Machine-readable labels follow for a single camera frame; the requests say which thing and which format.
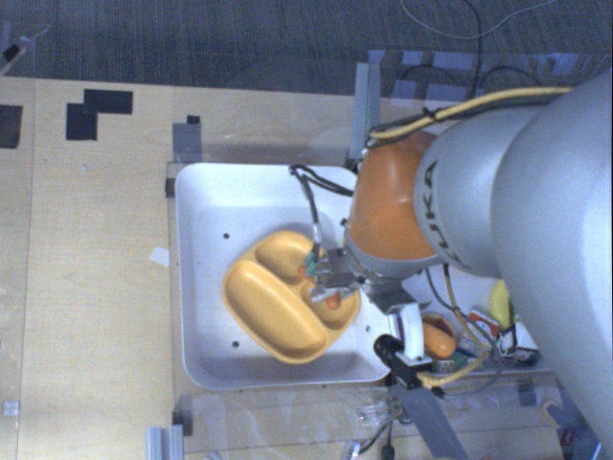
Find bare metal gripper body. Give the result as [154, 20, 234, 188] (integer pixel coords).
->
[309, 246, 367, 305]

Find orange carrot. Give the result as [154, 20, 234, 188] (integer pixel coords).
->
[295, 264, 343, 311]

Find yellow divided plate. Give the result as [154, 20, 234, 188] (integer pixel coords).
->
[221, 230, 362, 366]

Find orange toy bread roll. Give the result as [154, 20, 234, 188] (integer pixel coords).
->
[420, 312, 460, 359]

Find green and blue packet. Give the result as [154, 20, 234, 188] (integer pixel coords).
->
[432, 347, 485, 374]

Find red and white carton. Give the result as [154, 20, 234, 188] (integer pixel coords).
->
[466, 307, 502, 338]

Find yellow banana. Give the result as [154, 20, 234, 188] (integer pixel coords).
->
[488, 279, 514, 331]

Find white packet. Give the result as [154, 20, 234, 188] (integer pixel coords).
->
[500, 321, 541, 366]

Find black cylinder on white bracket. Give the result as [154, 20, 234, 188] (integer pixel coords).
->
[373, 302, 435, 390]

